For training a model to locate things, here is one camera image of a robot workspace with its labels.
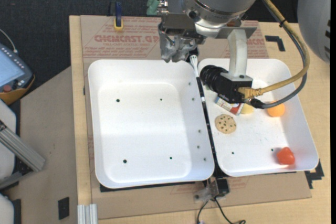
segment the wooden table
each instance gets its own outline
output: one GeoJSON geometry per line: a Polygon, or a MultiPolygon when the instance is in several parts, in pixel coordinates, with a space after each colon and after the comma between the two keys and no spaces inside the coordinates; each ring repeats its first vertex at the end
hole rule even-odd
{"type": "MultiPolygon", "coordinates": [[[[274,42],[266,42],[270,58],[283,61],[292,74],[302,67],[299,53],[285,31],[277,23],[260,23],[264,35],[279,36],[286,51],[281,52],[274,42]]],[[[297,24],[294,29],[299,32],[297,24]]],[[[73,105],[75,121],[75,143],[77,164],[78,204],[92,203],[90,169],[87,143],[87,122],[85,96],[83,95],[84,77],[82,62],[80,16],[70,16],[71,67],[73,86],[73,105]]],[[[245,219],[248,224],[255,223],[331,223],[330,187],[330,66],[310,51],[310,68],[305,87],[299,99],[313,136],[324,177],[313,182],[312,198],[269,202],[264,204],[225,207],[224,212],[231,221],[245,219]]],[[[173,212],[138,217],[100,220],[100,224],[172,224],[196,223],[197,211],[173,212]]],[[[202,219],[206,224],[226,223],[218,209],[205,209],[202,219]]]]}

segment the yellow cable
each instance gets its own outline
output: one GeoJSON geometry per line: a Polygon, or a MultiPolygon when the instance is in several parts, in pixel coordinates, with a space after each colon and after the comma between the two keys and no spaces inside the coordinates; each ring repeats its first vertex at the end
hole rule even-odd
{"type": "Polygon", "coordinates": [[[275,83],[273,85],[267,86],[265,88],[260,88],[260,89],[253,89],[253,88],[245,88],[241,87],[238,89],[238,91],[242,94],[244,94],[245,99],[250,99],[256,96],[263,95],[265,92],[273,91],[276,89],[279,89],[283,86],[286,86],[300,78],[302,78],[308,71],[309,68],[309,63],[310,63],[310,58],[309,58],[309,53],[307,50],[307,46],[305,42],[302,40],[302,38],[293,30],[293,28],[290,26],[290,24],[286,21],[286,19],[283,17],[281,12],[276,8],[276,6],[271,2],[271,0],[264,0],[267,6],[272,10],[272,12],[277,16],[280,22],[283,22],[283,25],[288,29],[288,31],[294,36],[294,38],[297,40],[299,46],[302,49],[303,52],[303,57],[304,57],[304,66],[302,70],[297,73],[295,76],[284,80],[280,81],[278,83],[275,83]]]}

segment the red tomato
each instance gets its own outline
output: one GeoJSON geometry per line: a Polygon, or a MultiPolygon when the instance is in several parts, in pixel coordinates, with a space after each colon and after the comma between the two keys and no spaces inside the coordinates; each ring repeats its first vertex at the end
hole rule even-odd
{"type": "Polygon", "coordinates": [[[295,157],[293,152],[290,150],[289,147],[284,147],[277,153],[278,161],[280,164],[294,164],[295,157]]]}

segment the white wire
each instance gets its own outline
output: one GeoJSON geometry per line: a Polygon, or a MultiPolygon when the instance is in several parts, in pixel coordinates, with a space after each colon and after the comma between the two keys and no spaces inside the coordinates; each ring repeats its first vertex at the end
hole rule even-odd
{"type": "Polygon", "coordinates": [[[17,54],[17,49],[15,48],[14,42],[11,40],[11,38],[0,28],[0,32],[4,34],[4,36],[9,40],[9,42],[12,44],[13,52],[17,54]]]}

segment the white tray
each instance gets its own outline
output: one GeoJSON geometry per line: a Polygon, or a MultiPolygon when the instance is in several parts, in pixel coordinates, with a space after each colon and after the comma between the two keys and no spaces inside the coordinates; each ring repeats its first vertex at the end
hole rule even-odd
{"type": "Polygon", "coordinates": [[[188,63],[97,60],[88,79],[102,185],[194,182],[212,175],[212,150],[188,63]]]}
{"type": "MultiPolygon", "coordinates": [[[[228,70],[229,59],[204,59],[198,65],[199,72],[206,65],[228,70]]],[[[263,88],[291,77],[288,67],[276,59],[248,59],[246,75],[253,78],[253,88],[263,88]]],[[[294,89],[292,83],[258,98],[263,102],[279,100],[294,89]]],[[[252,114],[233,115],[215,104],[215,92],[204,87],[204,94],[218,164],[227,175],[294,172],[317,166],[318,154],[297,96],[285,103],[286,112],[282,117],[272,118],[262,109],[255,109],[252,114]],[[227,135],[217,130],[215,118],[221,114],[234,117],[237,123],[234,133],[227,135]],[[277,160],[277,152],[285,146],[294,153],[293,165],[280,165],[277,160]]]]}

